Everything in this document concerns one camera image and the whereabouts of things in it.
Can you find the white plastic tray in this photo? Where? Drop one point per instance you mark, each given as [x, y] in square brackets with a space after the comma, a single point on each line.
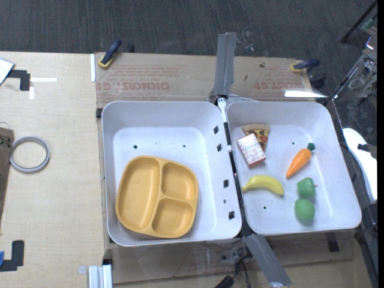
[210, 160]
[288, 208]

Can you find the brown cardboard board red print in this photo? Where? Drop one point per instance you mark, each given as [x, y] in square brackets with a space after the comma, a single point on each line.
[192, 76]

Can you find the white and orange carton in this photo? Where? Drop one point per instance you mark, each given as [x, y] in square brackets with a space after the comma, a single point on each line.
[251, 150]

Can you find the toy pizza slice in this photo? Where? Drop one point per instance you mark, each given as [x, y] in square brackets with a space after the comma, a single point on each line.
[258, 130]

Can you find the yellow divided plate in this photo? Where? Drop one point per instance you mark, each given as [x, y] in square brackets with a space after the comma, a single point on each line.
[144, 187]

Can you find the yellow banana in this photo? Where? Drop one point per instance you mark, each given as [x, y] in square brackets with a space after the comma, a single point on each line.
[265, 183]

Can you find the orange toy carrot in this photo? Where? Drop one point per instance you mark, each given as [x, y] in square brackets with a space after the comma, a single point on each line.
[298, 161]

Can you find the green toy pepper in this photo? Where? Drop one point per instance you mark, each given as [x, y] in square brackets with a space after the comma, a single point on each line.
[306, 187]

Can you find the green toy apple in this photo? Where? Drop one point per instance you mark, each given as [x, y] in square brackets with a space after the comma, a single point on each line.
[304, 210]

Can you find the grey tape roll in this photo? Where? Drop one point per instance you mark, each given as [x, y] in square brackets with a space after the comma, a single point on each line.
[15, 163]

